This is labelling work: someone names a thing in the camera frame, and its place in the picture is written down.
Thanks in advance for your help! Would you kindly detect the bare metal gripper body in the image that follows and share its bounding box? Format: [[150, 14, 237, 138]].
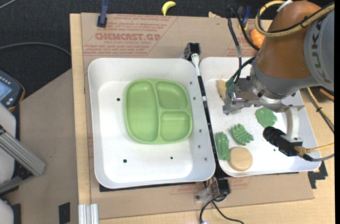
[[227, 78, 287, 113]]

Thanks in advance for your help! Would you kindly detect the beige toy bread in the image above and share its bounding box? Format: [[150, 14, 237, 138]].
[[216, 79, 228, 99]]

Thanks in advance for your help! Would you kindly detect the thin black and white rod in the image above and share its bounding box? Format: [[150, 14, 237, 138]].
[[191, 54, 222, 179]]

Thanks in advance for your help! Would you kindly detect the green toy lettuce leaf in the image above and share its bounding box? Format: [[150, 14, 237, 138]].
[[255, 106, 278, 129]]

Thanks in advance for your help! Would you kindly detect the green ridged toy vegetable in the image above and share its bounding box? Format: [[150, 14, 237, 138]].
[[230, 123, 254, 146]]

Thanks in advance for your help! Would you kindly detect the green toy asparagus bundle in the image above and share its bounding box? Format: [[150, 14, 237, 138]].
[[214, 131, 231, 161]]

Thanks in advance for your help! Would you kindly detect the tan round biscuit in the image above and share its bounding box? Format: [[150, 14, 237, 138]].
[[228, 146, 253, 172]]

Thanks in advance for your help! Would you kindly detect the orange toy fruit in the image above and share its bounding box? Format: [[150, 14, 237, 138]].
[[250, 28, 266, 49]]

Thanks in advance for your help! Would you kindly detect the white plastic tray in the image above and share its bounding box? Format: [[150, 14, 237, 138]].
[[198, 56, 322, 178], [87, 57, 216, 189]]

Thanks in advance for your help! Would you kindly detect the green divided plate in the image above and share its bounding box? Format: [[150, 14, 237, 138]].
[[124, 78, 193, 145]]

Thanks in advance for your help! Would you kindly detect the yellow banana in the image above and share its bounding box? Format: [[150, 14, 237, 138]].
[[161, 1, 177, 16]]

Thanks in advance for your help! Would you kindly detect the brown cardboard board red print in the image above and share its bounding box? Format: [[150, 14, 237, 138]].
[[80, 12, 322, 220]]

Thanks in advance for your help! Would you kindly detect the black cylinder on white bracket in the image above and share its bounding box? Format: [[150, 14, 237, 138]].
[[262, 107, 304, 157]]

